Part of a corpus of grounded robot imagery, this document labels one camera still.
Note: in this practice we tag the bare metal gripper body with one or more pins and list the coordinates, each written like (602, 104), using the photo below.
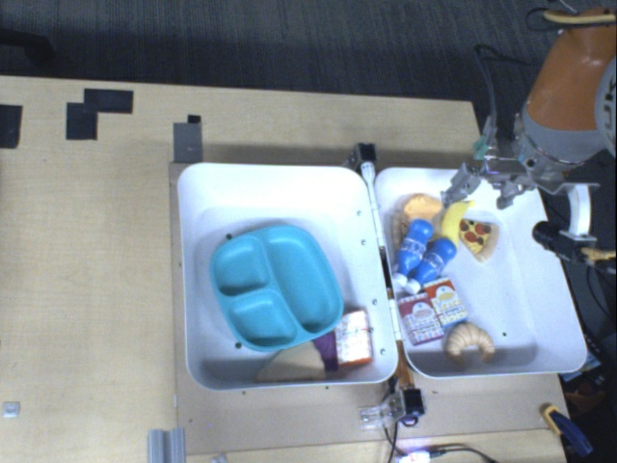
(503, 168)

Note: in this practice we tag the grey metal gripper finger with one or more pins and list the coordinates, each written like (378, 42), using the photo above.
(512, 193)
(462, 183)

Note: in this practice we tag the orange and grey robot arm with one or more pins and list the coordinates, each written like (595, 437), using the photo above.
(561, 89)

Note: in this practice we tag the yellow banana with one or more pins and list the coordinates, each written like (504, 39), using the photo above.
(452, 225)

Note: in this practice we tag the orange toy bun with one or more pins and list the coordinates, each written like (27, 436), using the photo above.
(419, 206)

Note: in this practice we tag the toy pizza slice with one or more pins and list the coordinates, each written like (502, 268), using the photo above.
(477, 239)

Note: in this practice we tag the blue bottle with white cap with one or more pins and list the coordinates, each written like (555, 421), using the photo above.
(413, 246)
(435, 258)

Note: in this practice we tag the thin black and white rod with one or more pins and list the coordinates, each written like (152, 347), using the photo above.
(375, 210)

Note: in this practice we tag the white plastic tray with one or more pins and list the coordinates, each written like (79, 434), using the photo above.
(270, 191)
(525, 297)

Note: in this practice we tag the orange carton with blue print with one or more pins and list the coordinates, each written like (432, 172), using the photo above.
(448, 302)

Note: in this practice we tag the red and white carton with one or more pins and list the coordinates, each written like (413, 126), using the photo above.
(420, 321)

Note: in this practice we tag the tan toy croissant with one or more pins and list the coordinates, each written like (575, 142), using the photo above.
(468, 339)

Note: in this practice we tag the orange and white carton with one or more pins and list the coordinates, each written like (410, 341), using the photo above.
(354, 338)

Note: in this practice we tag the blue divided plate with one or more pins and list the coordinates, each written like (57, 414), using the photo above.
(284, 278)

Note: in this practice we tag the purple toy piece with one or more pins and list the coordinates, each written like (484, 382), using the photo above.
(328, 350)

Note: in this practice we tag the black cylinder on white bracket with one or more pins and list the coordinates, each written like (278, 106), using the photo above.
(554, 239)

